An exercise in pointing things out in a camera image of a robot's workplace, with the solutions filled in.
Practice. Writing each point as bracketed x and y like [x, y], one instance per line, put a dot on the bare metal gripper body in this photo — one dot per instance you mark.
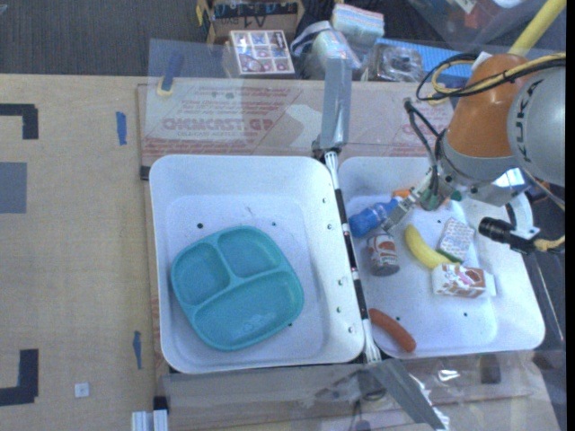
[487, 191]

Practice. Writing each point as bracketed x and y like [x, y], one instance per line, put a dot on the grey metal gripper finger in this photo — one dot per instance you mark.
[399, 213]

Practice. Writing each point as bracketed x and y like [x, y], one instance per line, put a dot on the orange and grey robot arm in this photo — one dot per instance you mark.
[483, 119]

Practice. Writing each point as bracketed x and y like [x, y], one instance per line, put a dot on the orange carrot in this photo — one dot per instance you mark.
[401, 193]

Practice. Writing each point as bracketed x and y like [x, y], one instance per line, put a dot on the blue bottle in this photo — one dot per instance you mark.
[365, 221]

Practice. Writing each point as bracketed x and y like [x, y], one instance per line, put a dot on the yellow banana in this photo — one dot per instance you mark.
[422, 249]

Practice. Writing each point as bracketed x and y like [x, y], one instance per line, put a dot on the red and white can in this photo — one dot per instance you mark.
[383, 255]

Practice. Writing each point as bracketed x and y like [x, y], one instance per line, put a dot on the white printed carton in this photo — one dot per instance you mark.
[456, 238]

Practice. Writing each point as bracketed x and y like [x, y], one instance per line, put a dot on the brown and white carton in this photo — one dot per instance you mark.
[460, 281]

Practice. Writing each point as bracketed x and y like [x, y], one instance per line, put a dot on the red sausage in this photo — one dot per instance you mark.
[394, 330]

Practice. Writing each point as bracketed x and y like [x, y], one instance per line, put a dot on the white plastic tray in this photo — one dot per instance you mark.
[251, 182]
[449, 326]

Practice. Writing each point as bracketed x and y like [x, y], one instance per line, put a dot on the teal divided plate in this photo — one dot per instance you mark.
[238, 292]

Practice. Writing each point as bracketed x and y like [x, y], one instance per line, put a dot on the brown cardboard board red print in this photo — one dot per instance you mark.
[233, 119]

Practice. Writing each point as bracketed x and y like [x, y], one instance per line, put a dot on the pastel sponge stack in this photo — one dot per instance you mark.
[358, 21]

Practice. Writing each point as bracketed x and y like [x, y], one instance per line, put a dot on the patterned tile box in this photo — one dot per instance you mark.
[262, 53]

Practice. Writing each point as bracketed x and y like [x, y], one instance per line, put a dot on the black cylinder on white bracket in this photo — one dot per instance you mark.
[496, 230]

